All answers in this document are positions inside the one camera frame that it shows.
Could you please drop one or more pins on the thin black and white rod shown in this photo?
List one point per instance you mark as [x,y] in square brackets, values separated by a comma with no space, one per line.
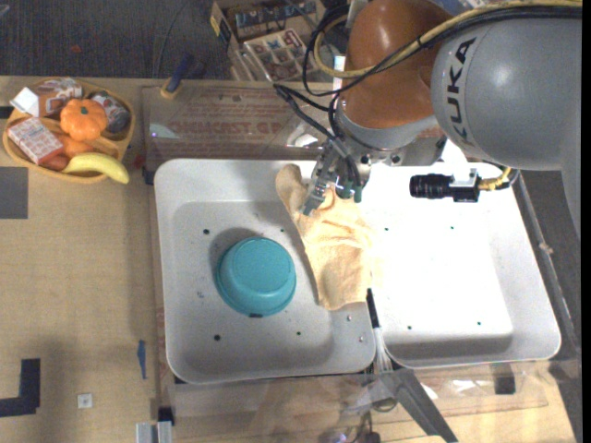
[372,309]

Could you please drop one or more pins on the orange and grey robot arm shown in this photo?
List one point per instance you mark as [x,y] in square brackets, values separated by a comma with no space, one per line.
[508,95]

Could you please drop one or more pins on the white plastic tray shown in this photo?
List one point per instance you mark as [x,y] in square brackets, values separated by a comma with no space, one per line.
[452,275]
[194,256]

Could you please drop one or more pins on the cardboard box of toy blocks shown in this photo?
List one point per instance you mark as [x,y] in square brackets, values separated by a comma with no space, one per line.
[272,35]

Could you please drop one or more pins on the white and brown carton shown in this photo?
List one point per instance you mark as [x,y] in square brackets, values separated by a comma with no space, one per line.
[48,97]

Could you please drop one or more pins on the yellow cloth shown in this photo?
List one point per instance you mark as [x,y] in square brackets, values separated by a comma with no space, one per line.
[339,256]

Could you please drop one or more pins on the yellow banana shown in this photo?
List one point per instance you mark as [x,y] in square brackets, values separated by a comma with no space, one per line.
[99,164]

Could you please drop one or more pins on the black cylinder on white bracket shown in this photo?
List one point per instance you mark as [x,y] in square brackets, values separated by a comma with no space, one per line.
[431,186]

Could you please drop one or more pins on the orange pumpkin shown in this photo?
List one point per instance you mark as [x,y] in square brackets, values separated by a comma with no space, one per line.
[83,119]

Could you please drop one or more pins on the small printed can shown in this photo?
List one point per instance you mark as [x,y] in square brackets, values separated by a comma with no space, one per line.
[113,111]

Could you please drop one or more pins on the orange carrot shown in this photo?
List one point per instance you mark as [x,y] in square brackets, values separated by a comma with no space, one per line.
[74,147]

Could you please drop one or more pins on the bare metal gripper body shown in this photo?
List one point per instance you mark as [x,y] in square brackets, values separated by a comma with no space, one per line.
[351,166]

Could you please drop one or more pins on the red and white carton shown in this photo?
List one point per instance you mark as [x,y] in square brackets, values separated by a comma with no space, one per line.
[34,140]

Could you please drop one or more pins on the orange divided plate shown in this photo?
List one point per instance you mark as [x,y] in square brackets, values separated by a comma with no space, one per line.
[117,148]

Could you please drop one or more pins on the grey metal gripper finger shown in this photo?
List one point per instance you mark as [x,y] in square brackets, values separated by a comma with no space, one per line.
[314,199]

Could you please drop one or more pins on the teal bowl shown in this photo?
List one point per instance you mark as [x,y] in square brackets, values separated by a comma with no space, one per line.
[256,275]

